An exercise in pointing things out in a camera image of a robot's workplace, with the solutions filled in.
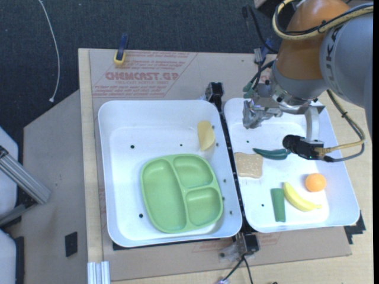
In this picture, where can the green divided plate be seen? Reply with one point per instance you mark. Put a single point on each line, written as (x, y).
(160, 194)

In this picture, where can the tan bread slice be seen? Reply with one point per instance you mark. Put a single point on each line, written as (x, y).
(248, 164)

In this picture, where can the pale yellow curved chip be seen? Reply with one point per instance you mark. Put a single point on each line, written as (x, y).
(205, 135)

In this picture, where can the green rectangular stick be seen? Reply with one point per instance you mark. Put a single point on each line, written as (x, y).
(277, 205)

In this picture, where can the yellow banana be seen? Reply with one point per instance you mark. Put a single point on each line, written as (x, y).
(297, 200)

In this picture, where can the black cylinder on white bracket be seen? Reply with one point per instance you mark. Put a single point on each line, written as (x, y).
(299, 146)

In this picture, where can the thin black rod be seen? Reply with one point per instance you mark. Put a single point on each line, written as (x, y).
(234, 170)

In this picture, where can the orange ball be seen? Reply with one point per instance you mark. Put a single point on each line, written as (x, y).
(315, 182)

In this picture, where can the white plastic tray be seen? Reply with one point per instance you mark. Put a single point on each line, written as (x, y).
(124, 170)
(296, 170)

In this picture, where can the brown cardboard board, red print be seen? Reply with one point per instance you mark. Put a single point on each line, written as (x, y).
(183, 69)

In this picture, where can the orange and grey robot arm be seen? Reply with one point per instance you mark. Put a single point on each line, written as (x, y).
(308, 55)

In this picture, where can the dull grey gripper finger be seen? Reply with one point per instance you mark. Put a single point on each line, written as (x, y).
(248, 115)
(260, 118)

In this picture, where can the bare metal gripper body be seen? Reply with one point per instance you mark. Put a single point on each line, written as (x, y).
(268, 98)

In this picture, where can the dark green chili pepper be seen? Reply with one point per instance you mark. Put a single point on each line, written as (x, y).
(271, 154)

